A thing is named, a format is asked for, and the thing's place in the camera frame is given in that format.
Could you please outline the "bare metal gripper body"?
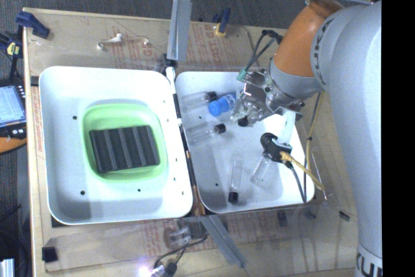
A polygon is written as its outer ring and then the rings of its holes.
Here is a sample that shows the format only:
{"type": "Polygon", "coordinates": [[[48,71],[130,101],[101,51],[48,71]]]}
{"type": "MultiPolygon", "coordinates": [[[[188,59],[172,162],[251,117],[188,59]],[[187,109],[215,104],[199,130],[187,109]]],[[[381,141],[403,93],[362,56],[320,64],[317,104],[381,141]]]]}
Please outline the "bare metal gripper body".
{"type": "Polygon", "coordinates": [[[253,106],[263,111],[262,120],[274,114],[285,115],[287,112],[294,113],[295,121],[303,117],[303,102],[283,93],[266,69],[251,73],[243,69],[239,73],[239,81],[243,83],[239,99],[243,100],[246,108],[246,117],[240,119],[240,123],[248,122],[248,112],[253,106]]]}

